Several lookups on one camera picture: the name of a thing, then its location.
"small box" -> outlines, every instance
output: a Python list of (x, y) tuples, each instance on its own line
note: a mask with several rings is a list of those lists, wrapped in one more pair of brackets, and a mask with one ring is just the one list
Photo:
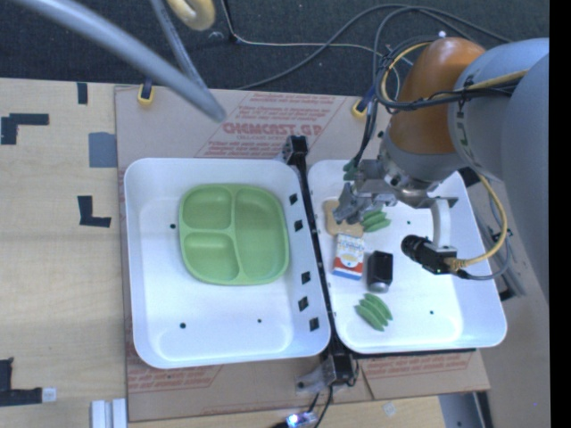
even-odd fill
[(365, 241), (356, 236), (337, 235), (333, 274), (359, 281), (363, 276)]

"cardboard box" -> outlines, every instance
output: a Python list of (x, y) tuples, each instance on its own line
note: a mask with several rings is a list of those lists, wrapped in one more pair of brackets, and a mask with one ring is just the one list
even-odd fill
[[(151, 106), (137, 102), (137, 87), (115, 94), (120, 186), (129, 421), (159, 420), (275, 408), (305, 409), (313, 393), (296, 379), (314, 370), (319, 357), (162, 370), (135, 352), (131, 334), (125, 204), (127, 167), (146, 157), (279, 158), (286, 138), (306, 136), (308, 165), (352, 158), (364, 122), (351, 114), (356, 97), (245, 91), (213, 91), (228, 112), (216, 124), (168, 89), (157, 87)], [(379, 112), (378, 129), (388, 122)], [(376, 156), (371, 143), (365, 158)], [(360, 359), (355, 386), (343, 387), (334, 403), (396, 399), (489, 388), (478, 351)], [(321, 395), (321, 402), (326, 398)]]

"green divided plate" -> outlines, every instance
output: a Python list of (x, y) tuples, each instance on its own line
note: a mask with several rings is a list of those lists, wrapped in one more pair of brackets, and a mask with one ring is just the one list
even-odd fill
[(180, 202), (186, 269), (210, 284), (266, 284), (289, 264), (286, 219), (273, 193), (249, 185), (199, 185)]

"black mat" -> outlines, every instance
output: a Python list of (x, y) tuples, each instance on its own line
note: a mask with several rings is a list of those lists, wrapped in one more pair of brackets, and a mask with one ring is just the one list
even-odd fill
[[(175, 63), (147, 0), (77, 0), (141, 39)], [(215, 0), (218, 18), (204, 32), (175, 21), (195, 67), (212, 88), (239, 88), (287, 70), (317, 47), (268, 47), (233, 42), (228, 22)], [(447, 12), (510, 40), (550, 35), (550, 0), (228, 0), (236, 34), (263, 43), (323, 43), (346, 22), (376, 5), (414, 5)], [(355, 21), (337, 40), (371, 47), (384, 17), (397, 9), (378, 9)], [(454, 22), (485, 47), (501, 41)], [(138, 84), (144, 76), (125, 62), (51, 21), (0, 1), (0, 77)], [(441, 22), (418, 12), (391, 19), (381, 45), (396, 45), (416, 35), (436, 34)], [(256, 86), (260, 90), (362, 95), (372, 78), (372, 54), (352, 47), (329, 47), (285, 77)]]

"black hole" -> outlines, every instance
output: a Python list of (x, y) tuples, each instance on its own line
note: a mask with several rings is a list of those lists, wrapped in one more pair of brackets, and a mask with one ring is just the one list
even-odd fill
[(297, 306), (300, 308), (300, 312), (306, 309), (310, 305), (310, 302), (307, 300), (307, 297), (304, 296), (299, 301), (297, 301)]
[(310, 331), (312, 332), (313, 330), (317, 330), (319, 328), (319, 319), (317, 317), (314, 317), (312, 320), (310, 320)]

